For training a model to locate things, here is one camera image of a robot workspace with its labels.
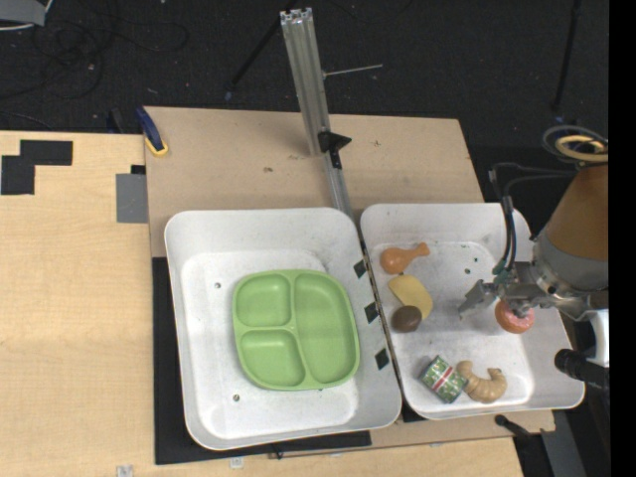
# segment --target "green plate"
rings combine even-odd
[[[232,314],[240,364],[258,386],[325,389],[358,370],[360,344],[349,296],[329,274],[294,269],[244,277]]]

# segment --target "metal bracket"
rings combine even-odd
[[[331,131],[323,131],[318,134],[318,143],[321,152],[329,152],[331,165],[334,168],[342,170],[342,162],[340,161],[340,149],[351,143],[351,138],[341,136]]]
[[[479,279],[465,295],[466,300],[459,306],[459,319],[487,308],[497,298],[497,286]]]

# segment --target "black clip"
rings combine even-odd
[[[274,455],[276,456],[276,459],[278,459],[280,461],[283,458],[283,456],[285,455],[285,453],[282,450],[280,450],[275,443],[271,444],[271,448],[274,451]]]
[[[508,417],[505,415],[495,415],[495,423],[497,423],[497,425],[505,427],[511,433],[515,434],[522,440],[525,440],[532,436],[527,429],[525,429],[524,427],[521,427],[520,425],[516,424],[512,420],[509,420]]]
[[[118,107],[114,107],[106,116],[106,129],[110,134],[125,134],[123,127],[121,111]]]
[[[318,143],[320,144],[320,151],[329,151],[331,157],[331,165],[334,168],[342,170],[342,162],[340,162],[339,151],[344,146],[351,143],[351,138],[347,136],[341,136],[331,131],[322,131],[318,133]]]

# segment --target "green can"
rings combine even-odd
[[[426,366],[419,379],[445,402],[454,402],[459,398],[467,382],[439,356]]]

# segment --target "black tape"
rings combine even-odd
[[[72,141],[20,140],[20,155],[2,157],[0,195],[34,195],[36,165],[70,166]]]
[[[36,167],[19,155],[2,157],[2,195],[33,195],[36,190]]]
[[[386,348],[382,348],[380,352],[376,354],[376,364],[378,364],[378,369],[382,369],[389,363],[389,354],[387,353]]]
[[[365,314],[367,315],[367,321],[369,323],[373,322],[376,318],[378,318],[378,316],[380,316],[375,302],[372,302],[367,307],[365,307]]]
[[[358,279],[365,275],[365,272],[367,271],[367,268],[365,267],[365,261],[363,259],[358,261],[358,263],[354,265],[354,270],[356,271]]]
[[[34,165],[71,166],[73,142],[23,139],[20,141],[20,155]]]

